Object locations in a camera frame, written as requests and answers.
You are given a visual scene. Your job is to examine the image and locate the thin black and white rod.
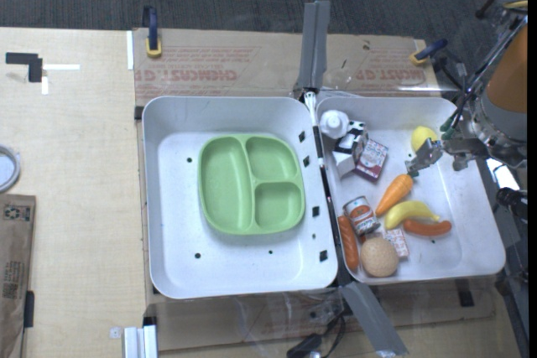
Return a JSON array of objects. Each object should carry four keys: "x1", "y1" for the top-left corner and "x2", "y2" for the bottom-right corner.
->
[{"x1": 302, "y1": 91, "x2": 341, "y2": 255}]

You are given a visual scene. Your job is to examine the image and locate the orange carrot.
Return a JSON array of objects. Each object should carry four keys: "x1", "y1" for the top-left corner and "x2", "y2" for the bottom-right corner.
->
[{"x1": 374, "y1": 173, "x2": 415, "y2": 218}]

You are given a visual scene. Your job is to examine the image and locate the yellow banana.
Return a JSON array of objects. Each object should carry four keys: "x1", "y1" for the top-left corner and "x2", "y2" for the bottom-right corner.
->
[{"x1": 383, "y1": 200, "x2": 442, "y2": 231}]

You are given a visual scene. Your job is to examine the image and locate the white plastic bottle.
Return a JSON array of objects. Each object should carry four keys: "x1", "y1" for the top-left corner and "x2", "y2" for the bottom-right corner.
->
[{"x1": 319, "y1": 109, "x2": 351, "y2": 141}]

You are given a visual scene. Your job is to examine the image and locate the plain white carton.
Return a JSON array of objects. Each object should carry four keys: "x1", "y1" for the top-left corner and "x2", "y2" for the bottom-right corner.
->
[{"x1": 331, "y1": 149, "x2": 358, "y2": 180}]

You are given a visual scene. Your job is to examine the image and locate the green divided plate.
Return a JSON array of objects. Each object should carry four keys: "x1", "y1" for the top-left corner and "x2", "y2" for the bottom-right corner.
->
[{"x1": 197, "y1": 133, "x2": 307, "y2": 236}]

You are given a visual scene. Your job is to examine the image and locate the brown cardboard board red print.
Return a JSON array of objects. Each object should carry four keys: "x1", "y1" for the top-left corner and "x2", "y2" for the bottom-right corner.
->
[{"x1": 132, "y1": 27, "x2": 504, "y2": 352}]

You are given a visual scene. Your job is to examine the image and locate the black cylinder on white bracket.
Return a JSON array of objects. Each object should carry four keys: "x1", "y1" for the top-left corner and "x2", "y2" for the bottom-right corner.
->
[{"x1": 486, "y1": 157, "x2": 529, "y2": 222}]

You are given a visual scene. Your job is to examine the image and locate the brown paper bag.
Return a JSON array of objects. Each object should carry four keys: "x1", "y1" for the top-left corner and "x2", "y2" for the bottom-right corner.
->
[{"x1": 0, "y1": 193, "x2": 37, "y2": 358}]

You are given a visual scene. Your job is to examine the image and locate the round tan bread bun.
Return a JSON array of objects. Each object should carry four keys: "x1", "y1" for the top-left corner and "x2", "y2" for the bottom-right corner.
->
[{"x1": 359, "y1": 236, "x2": 400, "y2": 278}]

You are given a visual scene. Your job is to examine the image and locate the orange sausage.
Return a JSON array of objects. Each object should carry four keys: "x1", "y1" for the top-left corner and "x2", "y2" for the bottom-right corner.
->
[
  {"x1": 403, "y1": 218, "x2": 453, "y2": 238},
  {"x1": 336, "y1": 215, "x2": 361, "y2": 272}
]

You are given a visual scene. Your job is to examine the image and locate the white round ring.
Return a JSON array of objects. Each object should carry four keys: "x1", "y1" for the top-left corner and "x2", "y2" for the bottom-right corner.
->
[{"x1": 0, "y1": 144, "x2": 22, "y2": 195}]

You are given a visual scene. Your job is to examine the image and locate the small pink and white packet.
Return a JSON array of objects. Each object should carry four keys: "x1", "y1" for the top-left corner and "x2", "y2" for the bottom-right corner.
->
[{"x1": 383, "y1": 228, "x2": 410, "y2": 260}]

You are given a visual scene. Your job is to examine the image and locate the yellow lemon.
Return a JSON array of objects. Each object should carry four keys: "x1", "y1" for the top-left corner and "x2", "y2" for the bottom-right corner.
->
[{"x1": 410, "y1": 125, "x2": 440, "y2": 153}]

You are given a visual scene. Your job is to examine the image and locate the black and white carton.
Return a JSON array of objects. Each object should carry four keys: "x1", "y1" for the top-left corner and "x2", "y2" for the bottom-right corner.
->
[{"x1": 333, "y1": 120, "x2": 370, "y2": 154}]

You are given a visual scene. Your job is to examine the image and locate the white plastic tray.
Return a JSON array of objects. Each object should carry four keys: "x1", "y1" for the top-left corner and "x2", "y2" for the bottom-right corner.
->
[
  {"x1": 141, "y1": 95, "x2": 339, "y2": 300},
  {"x1": 315, "y1": 96, "x2": 508, "y2": 287}
]

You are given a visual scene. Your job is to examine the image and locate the red and white can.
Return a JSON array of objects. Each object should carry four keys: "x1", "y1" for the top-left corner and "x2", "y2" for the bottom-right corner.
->
[{"x1": 341, "y1": 195, "x2": 382, "y2": 237}]

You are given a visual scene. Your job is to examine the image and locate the red and white carton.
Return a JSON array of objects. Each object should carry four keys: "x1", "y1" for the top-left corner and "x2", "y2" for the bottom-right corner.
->
[{"x1": 352, "y1": 138, "x2": 389, "y2": 184}]

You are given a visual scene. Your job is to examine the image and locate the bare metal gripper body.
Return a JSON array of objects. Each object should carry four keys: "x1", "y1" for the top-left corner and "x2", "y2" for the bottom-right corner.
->
[{"x1": 441, "y1": 112, "x2": 528, "y2": 172}]

